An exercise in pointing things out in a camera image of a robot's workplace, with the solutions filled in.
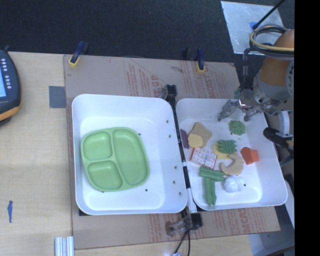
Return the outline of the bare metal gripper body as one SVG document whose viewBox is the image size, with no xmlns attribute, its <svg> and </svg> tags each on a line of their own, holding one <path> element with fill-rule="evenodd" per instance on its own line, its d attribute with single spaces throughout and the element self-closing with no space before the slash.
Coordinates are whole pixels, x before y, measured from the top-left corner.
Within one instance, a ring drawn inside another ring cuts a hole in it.
<svg viewBox="0 0 320 256">
<path fill-rule="evenodd" d="M 242 112 L 245 108 L 258 107 L 260 108 L 260 113 L 267 113 L 273 116 L 279 111 L 279 106 L 285 104 L 287 101 L 287 99 L 272 99 L 263 93 L 242 92 L 238 99 L 238 107 Z"/>
</svg>

